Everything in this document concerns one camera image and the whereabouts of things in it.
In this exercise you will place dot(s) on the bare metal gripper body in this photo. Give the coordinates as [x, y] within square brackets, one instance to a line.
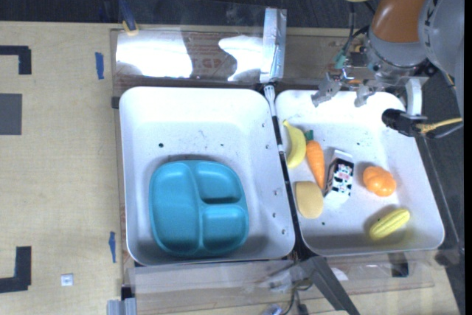
[363, 70]

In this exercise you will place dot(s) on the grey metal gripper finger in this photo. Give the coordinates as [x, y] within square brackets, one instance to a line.
[324, 90]
[362, 95]

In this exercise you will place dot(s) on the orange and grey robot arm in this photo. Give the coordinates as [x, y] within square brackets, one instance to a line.
[405, 11]

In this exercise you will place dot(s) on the white plastic tray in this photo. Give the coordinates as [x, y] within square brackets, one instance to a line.
[199, 129]
[368, 129]

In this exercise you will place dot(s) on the brown cardboard board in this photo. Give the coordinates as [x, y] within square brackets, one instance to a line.
[313, 48]

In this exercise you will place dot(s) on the black and white thin rod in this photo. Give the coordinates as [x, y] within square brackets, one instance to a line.
[277, 129]

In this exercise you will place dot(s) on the yellow banana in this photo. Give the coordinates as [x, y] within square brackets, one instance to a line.
[296, 147]

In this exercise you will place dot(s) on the orange carrot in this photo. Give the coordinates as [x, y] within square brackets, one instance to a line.
[316, 160]

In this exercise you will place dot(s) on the black and white milk carton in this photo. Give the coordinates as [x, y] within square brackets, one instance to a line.
[341, 177]

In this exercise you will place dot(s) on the orange pumpkin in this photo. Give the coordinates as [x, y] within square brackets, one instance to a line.
[379, 180]

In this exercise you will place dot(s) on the yellow potato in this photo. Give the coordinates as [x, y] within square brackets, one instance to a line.
[309, 200]

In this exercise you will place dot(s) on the yellow corn cob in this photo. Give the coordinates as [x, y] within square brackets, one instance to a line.
[389, 224]

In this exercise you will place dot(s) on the blue divided plate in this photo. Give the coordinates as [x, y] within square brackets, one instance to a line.
[191, 210]

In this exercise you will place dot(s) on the black cylinder on white bracket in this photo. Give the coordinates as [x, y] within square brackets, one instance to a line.
[403, 114]

